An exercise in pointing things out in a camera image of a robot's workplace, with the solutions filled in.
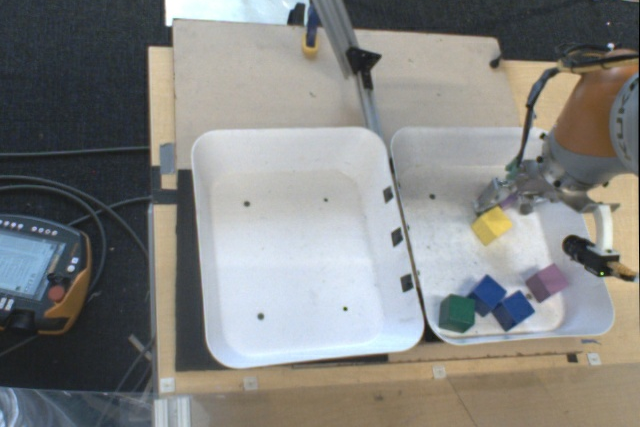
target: green block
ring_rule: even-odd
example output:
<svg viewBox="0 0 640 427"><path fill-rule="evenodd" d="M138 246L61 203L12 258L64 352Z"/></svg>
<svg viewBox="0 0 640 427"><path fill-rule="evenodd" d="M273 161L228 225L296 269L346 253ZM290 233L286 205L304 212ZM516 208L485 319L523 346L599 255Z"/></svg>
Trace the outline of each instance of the green block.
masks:
<svg viewBox="0 0 640 427"><path fill-rule="evenodd" d="M440 303L438 325L442 329L464 333L475 324L475 312L476 303L473 299L450 294Z"/></svg>

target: pink cube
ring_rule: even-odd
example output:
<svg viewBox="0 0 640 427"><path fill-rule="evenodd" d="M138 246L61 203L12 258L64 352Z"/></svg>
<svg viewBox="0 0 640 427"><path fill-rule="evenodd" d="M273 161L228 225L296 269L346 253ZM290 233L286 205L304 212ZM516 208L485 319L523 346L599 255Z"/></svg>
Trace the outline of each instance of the pink cube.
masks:
<svg viewBox="0 0 640 427"><path fill-rule="evenodd" d="M544 301L569 285L567 278L555 263L531 276L526 283L538 302Z"/></svg>

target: red button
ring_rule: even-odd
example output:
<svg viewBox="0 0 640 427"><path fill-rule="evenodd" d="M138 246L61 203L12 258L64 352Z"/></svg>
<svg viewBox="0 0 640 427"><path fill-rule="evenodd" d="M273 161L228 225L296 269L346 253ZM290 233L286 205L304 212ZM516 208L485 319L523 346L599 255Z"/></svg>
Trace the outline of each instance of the red button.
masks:
<svg viewBox="0 0 640 427"><path fill-rule="evenodd" d="M55 303L59 303L64 299L64 296L67 294L67 291L64 289L62 285L54 285L49 289L49 293L47 296Z"/></svg>

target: empty white tray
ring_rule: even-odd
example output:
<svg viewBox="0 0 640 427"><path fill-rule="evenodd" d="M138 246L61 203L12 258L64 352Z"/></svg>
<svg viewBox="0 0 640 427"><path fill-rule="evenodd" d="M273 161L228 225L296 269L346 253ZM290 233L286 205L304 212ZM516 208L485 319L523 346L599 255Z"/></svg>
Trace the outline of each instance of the empty white tray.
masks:
<svg viewBox="0 0 640 427"><path fill-rule="evenodd" d="M194 144L192 169L205 334L218 361L247 368L419 341L423 315L379 137L213 131Z"/></svg>
<svg viewBox="0 0 640 427"><path fill-rule="evenodd" d="M597 335L613 323L605 281L562 251L567 235L589 238L582 216L566 205L546 203L528 216L507 209L513 228L486 247L471 230L473 201L493 177L504 176L521 134L520 128L405 128L391 143L427 320L449 343ZM539 134L532 130L526 158L539 155ZM466 296L490 274L507 294L526 295L525 280L551 263L569 286L542 303L532 299L534 315L509 332L491 314L476 314L464 334L439 328L440 303L449 294Z"/></svg>

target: black floor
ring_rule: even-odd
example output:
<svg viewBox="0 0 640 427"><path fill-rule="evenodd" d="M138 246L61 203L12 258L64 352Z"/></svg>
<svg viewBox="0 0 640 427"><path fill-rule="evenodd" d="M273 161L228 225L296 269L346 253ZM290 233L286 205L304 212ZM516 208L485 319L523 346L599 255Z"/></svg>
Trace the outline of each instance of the black floor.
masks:
<svg viewBox="0 0 640 427"><path fill-rule="evenodd" d="M494 36L510 59L553 59L565 42L638 48L638 4L602 0L345 0L356 27ZM163 0L0 0L0 153L148 144L146 49L171 43ZM64 182L106 203L146 196L145 151L66 158L0 157L0 175ZM21 183L1 178L0 187ZM42 192L2 191L0 212L69 222L82 215ZM146 207L121 211L146 241ZM147 263L105 221L108 261L77 325L62 337L0 333L0 386L114 390L151 337ZM97 239L90 224L83 228ZM122 383L147 377L138 365Z"/></svg>

